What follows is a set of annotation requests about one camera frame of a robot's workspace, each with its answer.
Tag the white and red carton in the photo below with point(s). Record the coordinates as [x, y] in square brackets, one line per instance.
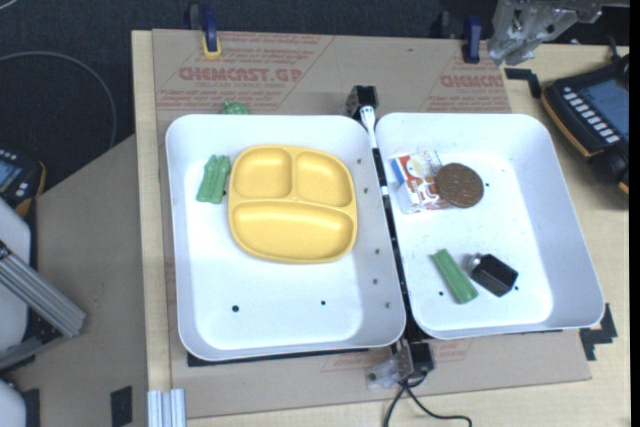
[415, 175]

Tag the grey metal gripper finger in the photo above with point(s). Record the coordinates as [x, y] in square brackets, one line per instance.
[529, 35]
[504, 22]

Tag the white plastic tray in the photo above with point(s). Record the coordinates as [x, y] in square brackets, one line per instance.
[280, 310]
[520, 235]

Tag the green celery stick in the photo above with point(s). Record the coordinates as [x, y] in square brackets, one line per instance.
[455, 277]

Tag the green asparagus bundle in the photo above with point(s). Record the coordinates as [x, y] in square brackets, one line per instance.
[212, 182]

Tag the green broccoli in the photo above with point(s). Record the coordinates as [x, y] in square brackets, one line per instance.
[235, 108]

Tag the yellow divided plate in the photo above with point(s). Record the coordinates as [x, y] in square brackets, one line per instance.
[292, 225]

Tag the thin black and white rod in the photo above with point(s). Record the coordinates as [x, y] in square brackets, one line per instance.
[387, 200]

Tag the black bottle with silver cap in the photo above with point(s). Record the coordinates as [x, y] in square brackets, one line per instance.
[495, 276]

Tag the brown cardboard board, red print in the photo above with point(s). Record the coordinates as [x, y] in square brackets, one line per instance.
[310, 65]

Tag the brown round biscuit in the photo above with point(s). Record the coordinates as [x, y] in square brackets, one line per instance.
[460, 186]

